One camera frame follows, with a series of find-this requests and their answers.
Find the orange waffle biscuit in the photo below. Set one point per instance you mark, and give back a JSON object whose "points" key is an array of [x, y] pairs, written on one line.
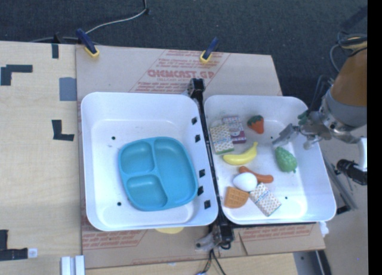
{"points": [[235, 198]]}

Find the brown cardboard board red print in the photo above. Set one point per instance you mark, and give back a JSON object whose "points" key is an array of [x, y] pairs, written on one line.
{"points": [[125, 71]]}

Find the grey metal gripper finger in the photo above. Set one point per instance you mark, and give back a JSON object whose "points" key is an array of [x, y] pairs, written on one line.
{"points": [[287, 134], [311, 143]]}

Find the yellow banana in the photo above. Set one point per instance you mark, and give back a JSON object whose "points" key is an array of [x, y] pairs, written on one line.
{"points": [[240, 157]]}

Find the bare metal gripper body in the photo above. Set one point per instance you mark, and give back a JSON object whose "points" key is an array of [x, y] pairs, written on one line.
{"points": [[316, 126]]}

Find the white egg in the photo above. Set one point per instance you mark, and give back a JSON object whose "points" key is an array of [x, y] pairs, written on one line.
{"points": [[244, 182]]}

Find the black cylinder on white bracket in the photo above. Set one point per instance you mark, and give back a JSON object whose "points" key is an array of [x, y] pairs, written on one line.
{"points": [[352, 170]]}

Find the purple and pink carton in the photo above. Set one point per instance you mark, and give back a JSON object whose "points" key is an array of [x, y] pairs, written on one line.
{"points": [[237, 127]]}

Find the white plastic tray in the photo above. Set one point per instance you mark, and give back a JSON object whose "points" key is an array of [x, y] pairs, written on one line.
{"points": [[101, 160], [310, 190]]}

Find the white patterned carton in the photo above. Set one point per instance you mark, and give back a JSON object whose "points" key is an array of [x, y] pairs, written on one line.
{"points": [[265, 200], [221, 140]]}

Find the blue divided plate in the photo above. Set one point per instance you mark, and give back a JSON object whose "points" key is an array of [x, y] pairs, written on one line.
{"points": [[167, 163]]}

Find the thin black and white rod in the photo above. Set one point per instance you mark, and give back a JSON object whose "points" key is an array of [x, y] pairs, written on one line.
{"points": [[209, 154]]}

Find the green grapes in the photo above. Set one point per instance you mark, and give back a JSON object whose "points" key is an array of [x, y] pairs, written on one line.
{"points": [[285, 160]]}

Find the yellow flat object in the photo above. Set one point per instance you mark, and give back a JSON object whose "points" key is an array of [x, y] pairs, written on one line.
{"points": [[169, 230]]}

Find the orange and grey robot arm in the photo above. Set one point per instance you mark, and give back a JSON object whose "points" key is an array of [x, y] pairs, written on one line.
{"points": [[349, 89]]}

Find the orange sausage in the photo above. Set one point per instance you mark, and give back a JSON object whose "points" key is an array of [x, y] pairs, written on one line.
{"points": [[264, 177]]}

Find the red strawberry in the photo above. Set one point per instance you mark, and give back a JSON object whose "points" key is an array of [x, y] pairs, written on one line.
{"points": [[256, 124]]}

